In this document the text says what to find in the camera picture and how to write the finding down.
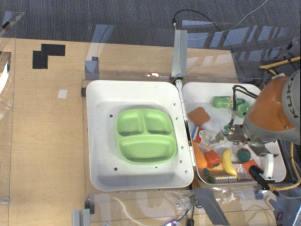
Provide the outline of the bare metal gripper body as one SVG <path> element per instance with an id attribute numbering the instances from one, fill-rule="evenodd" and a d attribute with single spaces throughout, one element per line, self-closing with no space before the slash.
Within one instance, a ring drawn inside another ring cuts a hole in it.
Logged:
<path id="1" fill-rule="evenodd" d="M 248 137 L 244 133 L 244 126 L 242 124 L 234 124 L 230 127 L 226 138 L 233 143 L 246 144 Z"/>

